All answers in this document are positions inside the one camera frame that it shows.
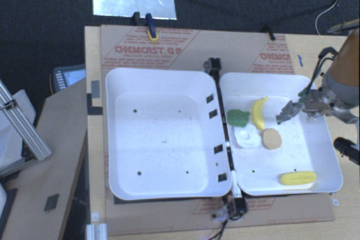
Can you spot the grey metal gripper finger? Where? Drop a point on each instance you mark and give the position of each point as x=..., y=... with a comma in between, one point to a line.
x=291, y=113
x=282, y=112

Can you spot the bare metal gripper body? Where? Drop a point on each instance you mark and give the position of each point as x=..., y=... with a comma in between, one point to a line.
x=317, y=105

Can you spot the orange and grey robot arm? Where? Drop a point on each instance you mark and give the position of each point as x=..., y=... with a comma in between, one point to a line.
x=347, y=64

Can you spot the yellow banana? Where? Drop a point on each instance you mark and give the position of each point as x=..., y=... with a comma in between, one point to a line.
x=257, y=115

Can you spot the tan round biscuit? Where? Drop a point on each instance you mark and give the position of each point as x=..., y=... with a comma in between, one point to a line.
x=272, y=139

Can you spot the green lettuce leaf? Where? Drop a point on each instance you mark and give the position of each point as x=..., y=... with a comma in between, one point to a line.
x=238, y=118

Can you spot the white fried egg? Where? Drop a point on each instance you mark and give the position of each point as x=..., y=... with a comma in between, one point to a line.
x=246, y=137

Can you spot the white plastic tray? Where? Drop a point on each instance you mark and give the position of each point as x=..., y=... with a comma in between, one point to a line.
x=163, y=135
x=287, y=160

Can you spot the thin black and white rod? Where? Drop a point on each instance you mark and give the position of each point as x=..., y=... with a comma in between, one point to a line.
x=225, y=123

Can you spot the yellow corn cob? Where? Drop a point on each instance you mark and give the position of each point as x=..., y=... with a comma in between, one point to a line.
x=298, y=178

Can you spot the brown cardboard board red print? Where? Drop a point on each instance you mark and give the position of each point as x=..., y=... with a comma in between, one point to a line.
x=180, y=47

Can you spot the black cylinder on white bracket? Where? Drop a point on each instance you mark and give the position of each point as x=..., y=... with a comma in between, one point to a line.
x=345, y=146

